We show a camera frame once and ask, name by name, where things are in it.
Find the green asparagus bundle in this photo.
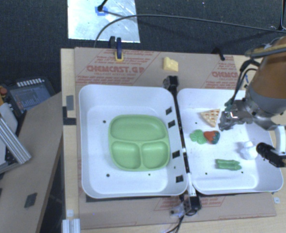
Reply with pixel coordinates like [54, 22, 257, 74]
[214, 158, 243, 172]

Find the white lumpy toy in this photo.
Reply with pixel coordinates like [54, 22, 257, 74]
[237, 140, 258, 160]

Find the white plastic tray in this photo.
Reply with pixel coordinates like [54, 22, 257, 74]
[78, 83, 189, 200]
[176, 88, 285, 196]

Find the yellow cheese wedge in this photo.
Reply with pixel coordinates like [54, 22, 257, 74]
[162, 56, 179, 72]

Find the brown cardboard board red print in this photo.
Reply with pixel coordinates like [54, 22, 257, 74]
[74, 47, 277, 230]

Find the black cylinder on white bracket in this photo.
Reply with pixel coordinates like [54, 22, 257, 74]
[255, 125, 286, 167]

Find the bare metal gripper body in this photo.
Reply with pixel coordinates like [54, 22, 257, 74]
[226, 100, 279, 131]

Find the green divided plate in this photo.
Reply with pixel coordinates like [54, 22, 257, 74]
[108, 114, 171, 172]

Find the tan pizza slice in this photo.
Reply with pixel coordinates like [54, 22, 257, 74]
[200, 108, 221, 128]

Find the green broccoli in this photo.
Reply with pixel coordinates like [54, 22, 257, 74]
[189, 129, 207, 145]

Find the red strawberry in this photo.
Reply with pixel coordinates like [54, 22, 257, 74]
[203, 130, 221, 146]

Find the thin black and white rod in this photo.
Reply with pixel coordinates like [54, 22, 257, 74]
[169, 83, 195, 197]

